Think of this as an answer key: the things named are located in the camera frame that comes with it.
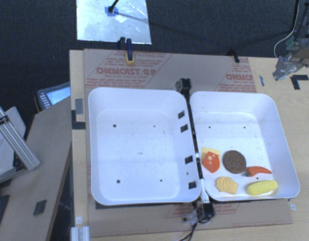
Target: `red tomato slice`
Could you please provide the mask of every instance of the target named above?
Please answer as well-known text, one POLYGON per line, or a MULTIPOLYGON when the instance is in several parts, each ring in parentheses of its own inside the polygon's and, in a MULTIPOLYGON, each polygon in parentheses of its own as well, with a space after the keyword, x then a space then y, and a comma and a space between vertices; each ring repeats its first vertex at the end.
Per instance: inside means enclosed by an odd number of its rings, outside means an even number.
POLYGON ((211 173, 216 172, 220 167, 219 156, 212 152, 208 152, 201 163, 211 173))

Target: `empty white tray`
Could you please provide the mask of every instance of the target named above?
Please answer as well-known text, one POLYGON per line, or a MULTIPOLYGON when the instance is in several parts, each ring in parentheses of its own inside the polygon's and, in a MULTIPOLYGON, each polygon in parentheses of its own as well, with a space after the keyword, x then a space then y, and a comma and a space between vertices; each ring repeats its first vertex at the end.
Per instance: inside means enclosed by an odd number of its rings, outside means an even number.
POLYGON ((184 97, 101 87, 88 97, 91 189, 104 205, 191 202, 200 194, 184 97))
POLYGON ((218 201, 293 198, 299 193, 299 182, 281 126, 275 102, 267 95, 256 93, 196 92, 191 107, 201 147, 221 151, 221 167, 210 173, 202 167, 205 188, 218 201), (228 150, 237 150, 246 159, 247 167, 262 166, 272 174, 245 177, 233 174, 222 164, 228 150), (239 184, 235 195, 219 192, 216 179, 231 177, 239 184), (276 180, 278 189, 263 195, 246 193, 247 185, 261 180, 276 180))

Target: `black floor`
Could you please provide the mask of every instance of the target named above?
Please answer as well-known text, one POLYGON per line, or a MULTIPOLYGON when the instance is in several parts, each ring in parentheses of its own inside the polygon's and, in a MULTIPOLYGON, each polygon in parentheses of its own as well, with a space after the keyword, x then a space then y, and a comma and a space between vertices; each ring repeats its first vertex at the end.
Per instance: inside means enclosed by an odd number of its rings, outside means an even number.
MULTIPOLYGON (((135 50, 225 55, 233 48, 239 56, 274 57, 275 43, 291 30, 295 0, 146 3, 152 45, 135 50)), ((69 81, 69 50, 115 47, 76 39, 76 0, 0 0, 1 106, 16 106, 29 127, 36 91, 69 81)), ((286 54, 284 42, 277 53, 286 54)))

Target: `toy food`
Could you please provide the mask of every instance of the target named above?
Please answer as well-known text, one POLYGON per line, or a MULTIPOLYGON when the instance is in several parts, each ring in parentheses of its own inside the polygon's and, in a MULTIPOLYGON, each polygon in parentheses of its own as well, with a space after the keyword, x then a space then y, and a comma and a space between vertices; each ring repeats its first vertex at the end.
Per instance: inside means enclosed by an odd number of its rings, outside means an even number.
POLYGON ((248 167, 245 171, 245 176, 246 177, 252 177, 255 176, 257 173, 267 173, 271 174, 272 172, 264 167, 260 166, 253 166, 253 167, 248 167))
POLYGON ((220 167, 220 160, 217 154, 208 152, 205 158, 202 160, 201 164, 209 170, 211 173, 216 172, 220 167))
POLYGON ((275 190, 278 183, 275 180, 264 180, 250 184, 247 187, 247 193, 250 195, 260 195, 275 190))
POLYGON ((216 186, 220 192, 227 192, 233 195, 238 190, 238 184, 229 177, 219 177, 216 181, 216 186))
POLYGON ((241 173, 246 169, 245 157, 236 150, 227 151, 223 157, 223 164, 231 173, 241 173))

